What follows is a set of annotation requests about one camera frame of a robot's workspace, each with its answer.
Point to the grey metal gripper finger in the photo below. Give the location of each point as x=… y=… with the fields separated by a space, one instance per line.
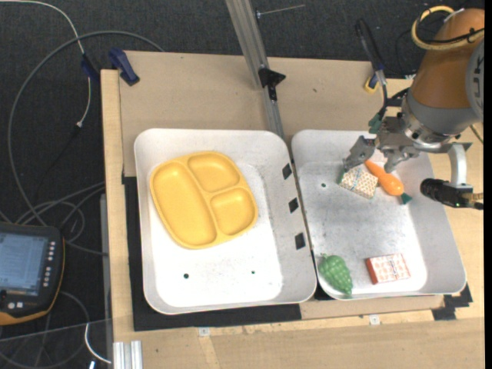
x=359 y=153
x=395 y=161

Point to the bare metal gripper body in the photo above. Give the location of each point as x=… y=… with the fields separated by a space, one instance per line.
x=396 y=137

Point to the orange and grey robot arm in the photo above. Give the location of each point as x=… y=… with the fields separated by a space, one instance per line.
x=442 y=75

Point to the orange carrot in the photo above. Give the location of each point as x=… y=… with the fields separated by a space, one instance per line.
x=390 y=183

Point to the white patterned carton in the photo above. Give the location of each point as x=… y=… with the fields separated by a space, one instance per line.
x=361 y=183

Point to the white plastic tray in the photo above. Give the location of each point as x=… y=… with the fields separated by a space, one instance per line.
x=365 y=229
x=230 y=275

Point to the orange patterned carton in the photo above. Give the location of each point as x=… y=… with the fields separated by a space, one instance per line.
x=387 y=268

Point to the green grapes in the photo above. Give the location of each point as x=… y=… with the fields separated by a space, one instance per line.
x=336 y=273

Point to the brown cardboard board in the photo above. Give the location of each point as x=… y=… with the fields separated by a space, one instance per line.
x=200 y=94

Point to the yellow divided plate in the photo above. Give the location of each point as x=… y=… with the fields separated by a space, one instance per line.
x=180 y=202

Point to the black cylinder on white bracket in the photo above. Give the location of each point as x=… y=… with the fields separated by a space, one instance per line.
x=442 y=191

